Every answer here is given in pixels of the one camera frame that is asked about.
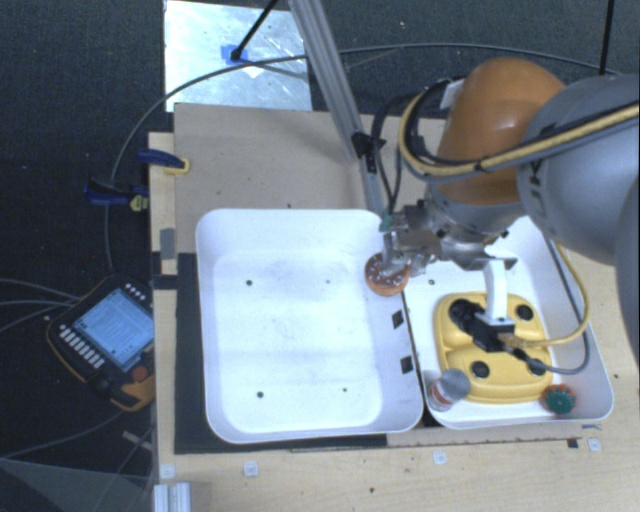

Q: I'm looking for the white plastic tray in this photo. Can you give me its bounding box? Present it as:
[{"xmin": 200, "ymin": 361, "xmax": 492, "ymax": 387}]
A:
[
  {"xmin": 401, "ymin": 213, "xmax": 616, "ymax": 432},
  {"xmin": 194, "ymin": 207, "xmax": 427, "ymax": 445}
]

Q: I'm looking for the orange carrot with green top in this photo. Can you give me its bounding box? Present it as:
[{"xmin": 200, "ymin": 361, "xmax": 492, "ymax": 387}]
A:
[{"xmin": 540, "ymin": 383, "xmax": 578, "ymax": 417}]

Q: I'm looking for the brown sprinkled doughnut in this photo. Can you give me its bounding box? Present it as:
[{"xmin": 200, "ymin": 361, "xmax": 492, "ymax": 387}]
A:
[{"xmin": 364, "ymin": 252, "xmax": 412, "ymax": 298}]

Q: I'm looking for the small can with grey lid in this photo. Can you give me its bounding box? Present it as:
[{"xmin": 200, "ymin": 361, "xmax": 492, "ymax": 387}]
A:
[{"xmin": 424, "ymin": 368, "xmax": 473, "ymax": 413}]

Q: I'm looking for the brown cardboard board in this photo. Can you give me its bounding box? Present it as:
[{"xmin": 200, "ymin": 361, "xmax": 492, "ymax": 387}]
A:
[{"xmin": 172, "ymin": 101, "xmax": 592, "ymax": 450}]

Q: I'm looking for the black cylinder on white bracket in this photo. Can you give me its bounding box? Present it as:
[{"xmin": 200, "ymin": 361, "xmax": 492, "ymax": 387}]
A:
[{"xmin": 448, "ymin": 253, "xmax": 519, "ymax": 352}]

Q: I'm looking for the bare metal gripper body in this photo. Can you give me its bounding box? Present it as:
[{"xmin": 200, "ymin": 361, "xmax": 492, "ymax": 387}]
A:
[{"xmin": 388, "ymin": 201, "xmax": 496, "ymax": 274}]

